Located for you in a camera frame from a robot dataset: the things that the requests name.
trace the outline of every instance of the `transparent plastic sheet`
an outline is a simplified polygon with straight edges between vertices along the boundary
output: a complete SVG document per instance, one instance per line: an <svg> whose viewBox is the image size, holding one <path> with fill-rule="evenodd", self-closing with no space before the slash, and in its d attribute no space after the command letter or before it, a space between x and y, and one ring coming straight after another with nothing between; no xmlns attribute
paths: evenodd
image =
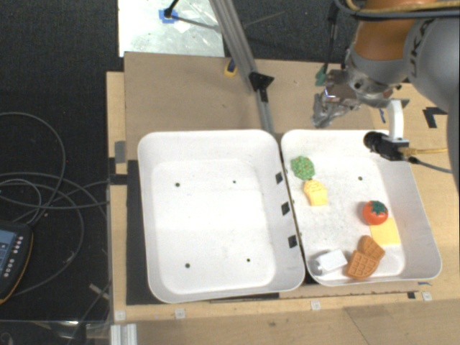
<svg viewBox="0 0 460 345"><path fill-rule="evenodd" d="M125 52L224 56L219 25L208 0L179 0L173 16L160 11L173 0L119 0L119 56Z"/></svg>

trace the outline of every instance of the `multimeter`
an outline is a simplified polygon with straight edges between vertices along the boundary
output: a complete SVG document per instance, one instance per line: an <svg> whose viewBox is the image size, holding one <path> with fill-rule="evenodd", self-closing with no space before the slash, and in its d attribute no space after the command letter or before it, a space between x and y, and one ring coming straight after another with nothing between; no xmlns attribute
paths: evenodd
<svg viewBox="0 0 460 345"><path fill-rule="evenodd" d="M32 251L32 229L0 220L0 304L6 302L24 274Z"/></svg>

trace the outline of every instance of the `tray with toy food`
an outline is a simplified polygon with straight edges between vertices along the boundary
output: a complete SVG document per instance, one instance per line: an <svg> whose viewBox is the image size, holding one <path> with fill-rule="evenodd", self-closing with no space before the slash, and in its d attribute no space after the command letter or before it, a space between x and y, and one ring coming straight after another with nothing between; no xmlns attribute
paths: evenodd
<svg viewBox="0 0 460 345"><path fill-rule="evenodd" d="M371 153L366 133L282 138L306 267L327 286L433 278L441 257L410 164Z"/></svg>

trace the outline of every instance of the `brown waffle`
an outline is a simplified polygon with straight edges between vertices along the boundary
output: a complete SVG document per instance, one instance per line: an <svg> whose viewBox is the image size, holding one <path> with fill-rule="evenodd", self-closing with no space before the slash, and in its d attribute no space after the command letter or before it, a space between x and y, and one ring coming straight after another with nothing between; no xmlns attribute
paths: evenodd
<svg viewBox="0 0 460 345"><path fill-rule="evenodd" d="M359 240L358 251L377 261L380 261L382 257L385 256L385 250L368 235L363 235Z"/></svg>
<svg viewBox="0 0 460 345"><path fill-rule="evenodd" d="M368 257L355 250L351 255L350 262L346 266L345 274L354 279L364 279L374 273L379 265L379 261Z"/></svg>

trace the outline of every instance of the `device screen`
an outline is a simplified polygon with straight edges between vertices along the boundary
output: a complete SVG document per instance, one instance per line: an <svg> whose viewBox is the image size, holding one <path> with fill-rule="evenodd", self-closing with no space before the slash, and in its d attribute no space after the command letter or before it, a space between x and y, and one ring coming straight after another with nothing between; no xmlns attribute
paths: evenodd
<svg viewBox="0 0 460 345"><path fill-rule="evenodd" d="M9 251L12 248L16 234L6 230L0 230L0 272L3 271L4 265L8 258Z"/></svg>

